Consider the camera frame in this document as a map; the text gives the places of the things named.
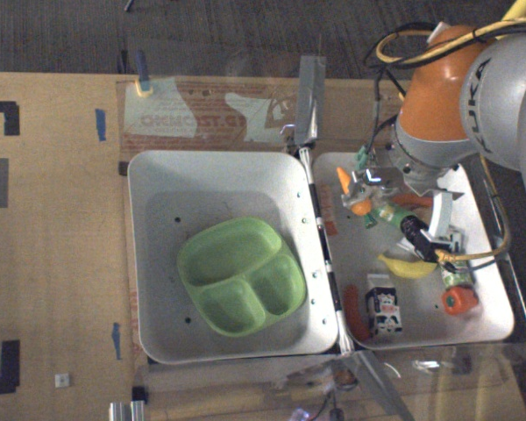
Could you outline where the green divided plate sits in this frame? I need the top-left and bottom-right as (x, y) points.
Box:
(176, 216), (308, 339)

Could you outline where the orange sausage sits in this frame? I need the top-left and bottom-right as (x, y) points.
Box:
(391, 193), (435, 211)

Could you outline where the red sausage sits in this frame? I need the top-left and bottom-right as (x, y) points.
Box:
(342, 283), (372, 343)

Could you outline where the green bottle orange cap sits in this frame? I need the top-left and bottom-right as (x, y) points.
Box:
(439, 260), (480, 317)

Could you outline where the green bottle yellow label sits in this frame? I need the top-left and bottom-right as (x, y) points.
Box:
(371, 203), (418, 231)

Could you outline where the black cylinder on white bracket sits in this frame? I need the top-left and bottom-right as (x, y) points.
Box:
(400, 190), (454, 264)

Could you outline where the black and white milk carton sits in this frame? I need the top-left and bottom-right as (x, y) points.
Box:
(365, 274), (404, 338)

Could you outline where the orange carrot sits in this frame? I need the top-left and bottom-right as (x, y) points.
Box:
(336, 166), (379, 230)

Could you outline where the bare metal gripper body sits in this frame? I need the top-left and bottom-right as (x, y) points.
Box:
(352, 144), (460, 197)

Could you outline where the yellow banana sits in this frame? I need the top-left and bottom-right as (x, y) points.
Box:
(376, 252), (439, 280)

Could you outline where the white plastic tray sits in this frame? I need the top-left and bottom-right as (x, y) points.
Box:
(126, 149), (340, 365)
(311, 151), (516, 352)

